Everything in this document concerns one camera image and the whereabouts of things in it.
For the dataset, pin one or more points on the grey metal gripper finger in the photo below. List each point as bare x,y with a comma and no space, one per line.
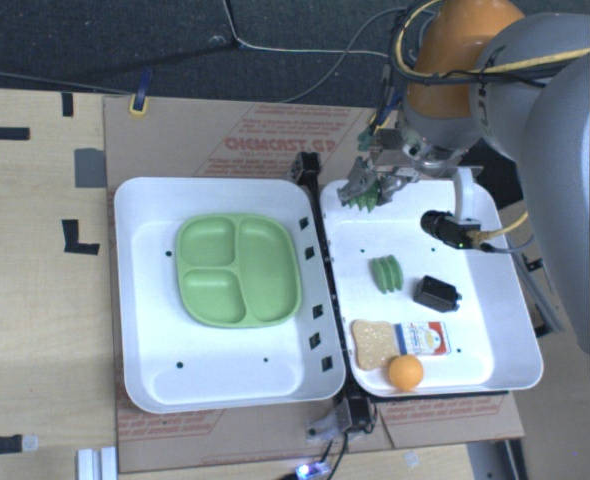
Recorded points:
392,184
357,180

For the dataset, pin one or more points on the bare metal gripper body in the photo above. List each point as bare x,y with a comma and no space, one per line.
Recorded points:
400,155

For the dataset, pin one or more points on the green ridged toy vegetable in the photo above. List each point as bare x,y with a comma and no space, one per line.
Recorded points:
387,274
368,201

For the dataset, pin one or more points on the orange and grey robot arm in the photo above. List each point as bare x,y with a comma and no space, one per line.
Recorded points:
555,168

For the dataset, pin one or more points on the small black box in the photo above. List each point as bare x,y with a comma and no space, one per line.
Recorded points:
435,294

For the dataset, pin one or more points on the green divided plate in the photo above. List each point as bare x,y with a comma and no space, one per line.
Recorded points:
255,268

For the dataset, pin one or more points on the white red blue carton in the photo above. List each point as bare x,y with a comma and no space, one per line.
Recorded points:
425,338

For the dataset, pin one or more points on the toy bread slice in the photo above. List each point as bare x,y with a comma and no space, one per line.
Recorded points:
372,343

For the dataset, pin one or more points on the white plastic tray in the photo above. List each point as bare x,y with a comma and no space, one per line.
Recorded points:
225,368
485,318

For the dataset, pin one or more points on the brown cardboard board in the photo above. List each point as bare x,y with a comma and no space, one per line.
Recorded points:
175,138

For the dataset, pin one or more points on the orange ball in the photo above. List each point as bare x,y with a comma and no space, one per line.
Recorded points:
405,373

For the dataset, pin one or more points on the black cylinder on white bracket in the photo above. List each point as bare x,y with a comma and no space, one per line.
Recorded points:
445,228

